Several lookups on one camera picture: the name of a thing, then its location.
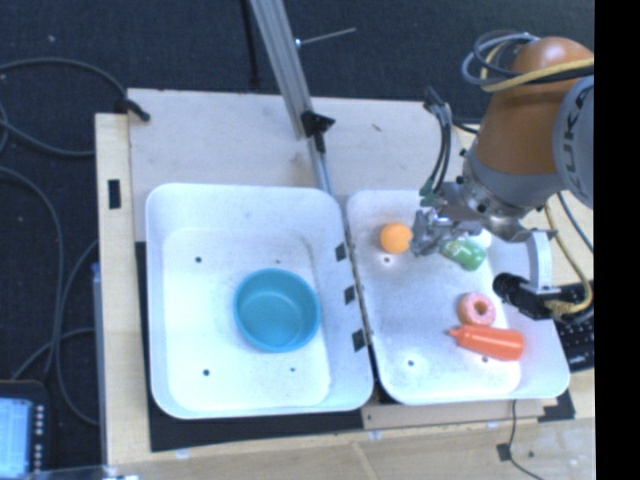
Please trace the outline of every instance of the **white tray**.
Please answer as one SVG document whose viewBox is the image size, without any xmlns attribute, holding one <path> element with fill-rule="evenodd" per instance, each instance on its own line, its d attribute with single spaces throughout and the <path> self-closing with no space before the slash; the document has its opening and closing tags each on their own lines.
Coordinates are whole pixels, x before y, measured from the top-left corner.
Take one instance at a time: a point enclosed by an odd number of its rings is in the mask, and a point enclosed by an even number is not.
<svg viewBox="0 0 640 480">
<path fill-rule="evenodd" d="M 501 272 L 528 278 L 526 247 L 507 244 L 485 231 L 478 239 L 490 244 L 488 256 L 475 272 L 440 254 L 386 254 L 379 246 L 382 226 L 393 221 L 411 226 L 418 208 L 417 191 L 362 191 L 347 203 L 355 263 L 385 390 L 412 405 L 561 394 L 569 369 L 553 322 L 533 321 L 503 305 L 491 286 Z M 524 334 L 520 360 L 483 358 L 458 347 L 447 334 L 460 325 L 456 304 L 470 291 L 492 299 L 495 327 Z"/>
<path fill-rule="evenodd" d="M 167 184 L 146 204 L 151 389 L 184 419 L 346 411 L 373 389 L 338 204 L 316 189 Z M 318 334 L 287 353 L 238 331 L 232 299 L 248 274 L 300 275 L 322 307 Z"/>
</svg>

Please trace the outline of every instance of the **blue plate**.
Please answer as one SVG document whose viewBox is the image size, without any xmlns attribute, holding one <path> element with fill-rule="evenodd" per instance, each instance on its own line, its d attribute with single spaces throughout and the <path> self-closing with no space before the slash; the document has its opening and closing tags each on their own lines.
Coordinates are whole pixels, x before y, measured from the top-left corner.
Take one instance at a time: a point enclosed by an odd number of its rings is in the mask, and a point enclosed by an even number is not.
<svg viewBox="0 0 640 480">
<path fill-rule="evenodd" d="M 238 285 L 233 315 L 246 340 L 267 352 L 303 347 L 320 327 L 320 302 L 300 276 L 287 270 L 258 270 Z"/>
</svg>

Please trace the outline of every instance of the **blue object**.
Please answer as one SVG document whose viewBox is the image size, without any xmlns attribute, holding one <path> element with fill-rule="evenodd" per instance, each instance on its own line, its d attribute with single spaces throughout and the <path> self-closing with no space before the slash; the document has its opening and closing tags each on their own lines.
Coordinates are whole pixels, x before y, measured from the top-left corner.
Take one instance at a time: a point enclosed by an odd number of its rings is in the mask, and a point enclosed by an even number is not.
<svg viewBox="0 0 640 480">
<path fill-rule="evenodd" d="M 311 341 L 320 327 L 320 302 L 301 277 L 287 270 L 258 270 L 233 298 L 238 329 L 256 348 L 290 352 Z"/>
</svg>

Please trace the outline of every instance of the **dark background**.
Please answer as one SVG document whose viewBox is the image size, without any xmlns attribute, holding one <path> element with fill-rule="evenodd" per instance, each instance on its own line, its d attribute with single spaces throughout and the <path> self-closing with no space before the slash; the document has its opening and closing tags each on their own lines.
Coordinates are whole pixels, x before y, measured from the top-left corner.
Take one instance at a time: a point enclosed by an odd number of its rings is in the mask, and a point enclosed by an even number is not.
<svg viewBox="0 0 640 480">
<path fill-rule="evenodd" d="M 595 0 L 285 0 L 301 39 L 356 27 L 308 45 L 301 59 L 313 96 L 421 100 L 427 84 L 459 116 L 481 117 L 488 97 L 467 84 L 460 63 L 494 29 L 560 35 L 595 50 Z M 256 34 L 260 91 L 275 81 Z M 246 91 L 250 64 L 240 0 L 0 0 L 0 64 L 34 57 L 94 64 L 125 87 Z M 84 70 L 30 66 L 0 70 L 8 120 L 60 148 L 93 147 L 93 116 L 110 112 L 112 85 Z M 44 154 L 11 135 L 0 166 L 27 177 L 60 219 L 64 279 L 97 238 L 95 160 Z M 0 379 L 14 375 L 51 340 L 59 239 L 32 189 L 0 172 Z M 64 330 L 93 326 L 90 253 L 65 306 Z M 78 409 L 97 418 L 92 335 L 63 343 L 61 366 Z M 22 378 L 42 380 L 44 359 Z M 99 431 L 64 403 L 46 379 L 54 408 L 56 468 L 98 464 Z"/>
</svg>

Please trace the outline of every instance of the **pink donut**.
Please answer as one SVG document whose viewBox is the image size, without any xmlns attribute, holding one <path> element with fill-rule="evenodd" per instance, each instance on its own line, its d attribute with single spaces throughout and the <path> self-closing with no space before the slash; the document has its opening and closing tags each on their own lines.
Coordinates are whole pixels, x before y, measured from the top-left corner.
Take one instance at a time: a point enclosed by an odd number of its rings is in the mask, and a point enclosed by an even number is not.
<svg viewBox="0 0 640 480">
<path fill-rule="evenodd" d="M 463 324 L 489 326 L 496 319 L 496 307 L 486 295 L 470 292 L 458 303 L 458 317 Z"/>
</svg>

